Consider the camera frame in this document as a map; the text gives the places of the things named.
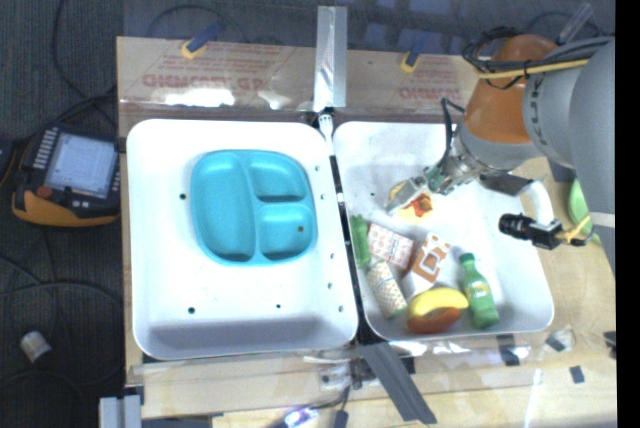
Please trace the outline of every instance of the blue divided plate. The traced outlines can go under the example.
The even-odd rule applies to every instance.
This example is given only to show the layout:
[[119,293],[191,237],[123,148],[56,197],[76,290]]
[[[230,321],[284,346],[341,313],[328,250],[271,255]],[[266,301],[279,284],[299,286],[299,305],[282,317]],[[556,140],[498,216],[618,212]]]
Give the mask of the blue divided plate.
[[303,256],[317,238],[307,176],[294,159],[260,150],[214,151],[191,173],[200,247],[225,264],[265,265]]

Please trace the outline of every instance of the yellow banana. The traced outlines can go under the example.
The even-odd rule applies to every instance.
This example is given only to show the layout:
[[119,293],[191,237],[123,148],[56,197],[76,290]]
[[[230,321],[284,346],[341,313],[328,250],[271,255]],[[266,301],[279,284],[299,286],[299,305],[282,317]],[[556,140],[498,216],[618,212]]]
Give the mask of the yellow banana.
[[469,300],[461,291],[439,287],[428,289],[414,296],[409,302],[409,316],[423,317],[436,309],[445,307],[455,307],[456,309],[466,309],[469,307]]

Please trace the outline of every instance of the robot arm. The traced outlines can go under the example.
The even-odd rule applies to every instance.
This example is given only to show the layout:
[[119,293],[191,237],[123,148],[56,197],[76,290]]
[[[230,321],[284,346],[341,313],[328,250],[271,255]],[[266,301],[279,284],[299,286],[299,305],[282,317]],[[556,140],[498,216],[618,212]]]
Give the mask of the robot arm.
[[[481,79],[442,159],[407,181],[387,212],[407,205],[422,190],[447,195],[474,180],[505,193],[522,192],[531,188],[530,181],[509,172],[546,156],[575,171],[615,275],[615,39],[558,47],[542,37],[513,34],[492,57],[498,64],[523,62],[530,70],[544,63],[546,70]],[[554,248],[561,225],[547,214],[543,218],[505,215],[500,229]]]

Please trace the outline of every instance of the brown and white package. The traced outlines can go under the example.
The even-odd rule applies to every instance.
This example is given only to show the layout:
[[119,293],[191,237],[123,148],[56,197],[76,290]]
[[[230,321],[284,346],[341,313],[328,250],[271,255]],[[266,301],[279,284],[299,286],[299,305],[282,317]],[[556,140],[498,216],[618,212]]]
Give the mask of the brown and white package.
[[372,223],[367,234],[372,261],[386,261],[403,273],[409,268],[413,240]]
[[402,278],[402,291],[407,299],[431,288],[438,278],[451,244],[431,232],[416,249],[411,268]]

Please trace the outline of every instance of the wooden table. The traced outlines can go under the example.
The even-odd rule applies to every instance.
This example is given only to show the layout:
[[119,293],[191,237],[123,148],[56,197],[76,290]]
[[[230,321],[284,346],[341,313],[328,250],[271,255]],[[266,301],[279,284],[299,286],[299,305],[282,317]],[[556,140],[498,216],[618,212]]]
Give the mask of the wooden table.
[[[153,68],[162,64],[162,57],[167,59],[167,56],[166,63],[175,65],[175,56],[170,52],[179,49],[176,46],[179,43],[162,39],[118,40],[122,143],[131,127],[146,118],[207,118],[218,113],[212,108],[164,103],[167,93],[180,92],[184,86],[159,85],[159,71]],[[226,74],[226,84],[234,85],[236,94],[250,92],[244,101],[237,97],[244,102],[240,106],[264,103],[265,97],[258,94],[265,90],[283,93],[295,103],[302,102],[312,91],[309,82],[313,81],[314,50],[277,48],[280,62],[268,59],[271,61],[267,60],[262,69],[249,71],[242,66],[239,72]],[[215,56],[215,52],[211,50],[211,56]],[[246,56],[247,50],[239,52]],[[223,50],[227,59],[233,57],[232,53],[233,50]],[[461,104],[468,101],[476,77],[460,57],[428,57],[422,64],[421,76],[411,81],[399,75],[400,59],[396,53],[350,51],[351,102],[367,106],[366,100],[369,100],[369,104],[374,105],[371,113],[377,115],[396,113],[407,119],[416,116],[424,119],[439,115],[438,100],[442,96]],[[156,76],[143,80],[145,74]],[[188,74],[213,77],[212,73]],[[186,75],[184,71],[173,74],[176,78]],[[303,92],[297,99],[297,91],[291,90],[292,84]],[[375,101],[370,101],[371,92],[376,93]],[[287,116],[295,119],[298,114],[292,110]],[[265,427],[281,420],[295,405],[331,403],[339,397],[337,389],[327,387],[320,379],[326,369],[337,364],[309,361],[303,355],[145,361],[131,326],[131,255],[124,152],[121,168],[127,382],[131,386],[143,386],[143,418],[204,415],[211,417],[211,426],[215,427]],[[556,216],[563,220],[565,227],[572,226],[566,210],[570,184],[554,181],[546,159],[530,160],[516,172],[530,178],[546,174],[543,182],[551,195]],[[530,206],[526,199],[523,202],[527,211]],[[519,365],[506,365],[500,359],[497,345],[487,341],[467,342],[466,348],[473,351],[456,353],[449,347],[448,354],[428,352],[415,359],[414,382],[439,425],[564,427],[617,423],[616,360],[610,356],[604,335],[616,330],[615,281],[607,258],[602,248],[593,242],[585,247],[561,246],[552,252],[539,250],[539,253],[553,295],[555,317],[543,333],[515,335],[514,344],[522,357]],[[550,336],[553,341],[564,344],[562,351],[545,342]],[[446,348],[444,341],[441,349]],[[320,417],[307,426],[332,426],[332,410],[336,408],[339,406],[321,409]],[[420,425],[403,422],[376,380],[352,390],[346,410],[349,427]]]

